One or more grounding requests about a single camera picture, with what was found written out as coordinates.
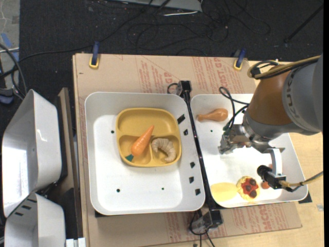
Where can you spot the yellow spaghetti with meatballs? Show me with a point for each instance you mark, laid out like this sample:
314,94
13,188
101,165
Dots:
244,193

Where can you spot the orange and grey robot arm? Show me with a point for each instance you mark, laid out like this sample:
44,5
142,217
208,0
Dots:
280,104

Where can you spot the orange chicken drumstick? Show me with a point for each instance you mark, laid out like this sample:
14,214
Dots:
216,115

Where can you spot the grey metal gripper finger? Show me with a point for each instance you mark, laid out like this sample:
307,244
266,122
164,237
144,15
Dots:
223,147
231,148

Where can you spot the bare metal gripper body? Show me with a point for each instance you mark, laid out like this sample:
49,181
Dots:
237,135

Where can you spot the thin black rod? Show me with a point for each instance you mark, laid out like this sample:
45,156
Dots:
198,143

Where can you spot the black cylinder on white bracket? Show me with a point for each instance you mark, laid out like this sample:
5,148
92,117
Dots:
275,163

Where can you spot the beige croissant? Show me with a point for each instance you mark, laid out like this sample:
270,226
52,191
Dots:
168,148

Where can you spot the brown cardboard board red print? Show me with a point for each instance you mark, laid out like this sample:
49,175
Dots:
128,73

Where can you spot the pale yellow flat oval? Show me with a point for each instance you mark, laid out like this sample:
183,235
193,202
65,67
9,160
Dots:
223,192

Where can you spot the orange carrot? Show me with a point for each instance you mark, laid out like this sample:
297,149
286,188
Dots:
141,143

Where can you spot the yellow divided plate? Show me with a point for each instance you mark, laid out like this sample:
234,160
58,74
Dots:
138,120

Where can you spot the small orange round toy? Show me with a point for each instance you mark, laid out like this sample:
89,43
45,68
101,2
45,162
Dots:
265,185

